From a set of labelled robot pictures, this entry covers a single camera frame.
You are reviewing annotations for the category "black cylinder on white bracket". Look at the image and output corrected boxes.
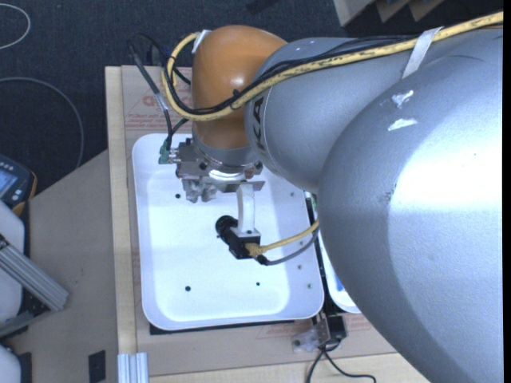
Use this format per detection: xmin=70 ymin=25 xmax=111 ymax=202
xmin=215 ymin=184 xmax=263 ymax=260

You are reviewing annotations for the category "white plastic tray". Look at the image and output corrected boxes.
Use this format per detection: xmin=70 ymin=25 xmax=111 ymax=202
xmin=131 ymin=132 xmax=326 ymax=332
xmin=319 ymin=235 xmax=362 ymax=315

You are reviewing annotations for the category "black block with thin wires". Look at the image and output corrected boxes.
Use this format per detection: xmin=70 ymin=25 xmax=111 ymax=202
xmin=319 ymin=313 xmax=349 ymax=342

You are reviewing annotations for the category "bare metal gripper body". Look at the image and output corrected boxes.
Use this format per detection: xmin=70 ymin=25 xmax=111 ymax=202
xmin=174 ymin=136 xmax=265 ymax=191

